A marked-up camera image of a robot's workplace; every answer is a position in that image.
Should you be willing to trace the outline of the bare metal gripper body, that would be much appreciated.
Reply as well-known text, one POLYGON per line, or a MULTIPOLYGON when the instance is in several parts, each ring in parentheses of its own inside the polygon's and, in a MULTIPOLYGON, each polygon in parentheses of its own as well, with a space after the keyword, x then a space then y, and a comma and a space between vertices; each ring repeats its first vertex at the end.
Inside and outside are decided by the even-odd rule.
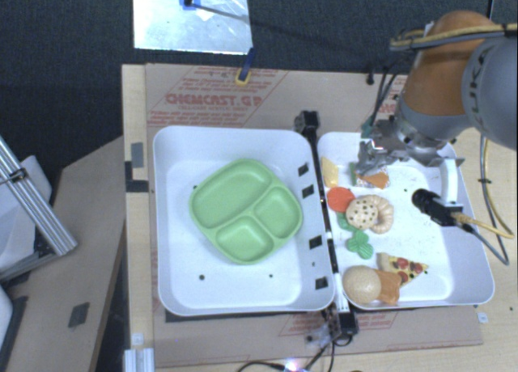
POLYGON ((446 141, 420 133, 407 120, 379 120, 372 130, 374 152, 397 152, 401 159, 398 162, 413 159, 424 167, 439 167, 444 161, 452 160, 458 166, 458 158, 439 153, 445 146, 446 141))

